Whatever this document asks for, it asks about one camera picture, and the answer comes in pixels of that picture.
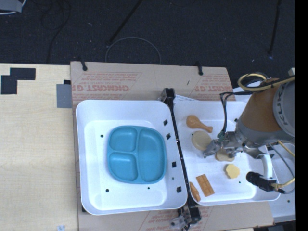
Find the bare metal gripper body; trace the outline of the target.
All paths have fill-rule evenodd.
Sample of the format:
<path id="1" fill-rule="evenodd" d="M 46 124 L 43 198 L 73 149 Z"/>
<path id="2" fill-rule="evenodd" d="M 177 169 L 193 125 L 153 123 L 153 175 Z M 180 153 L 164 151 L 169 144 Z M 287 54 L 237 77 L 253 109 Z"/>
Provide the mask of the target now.
<path id="1" fill-rule="evenodd" d="M 220 152 L 226 157 L 223 149 L 225 148 L 240 148 L 242 152 L 247 153 L 253 159 L 261 159 L 264 156 L 264 152 L 260 150 L 260 147 L 265 146 L 267 143 L 268 134 L 260 131 L 235 131 L 226 132 L 222 139 L 219 139 Z"/>

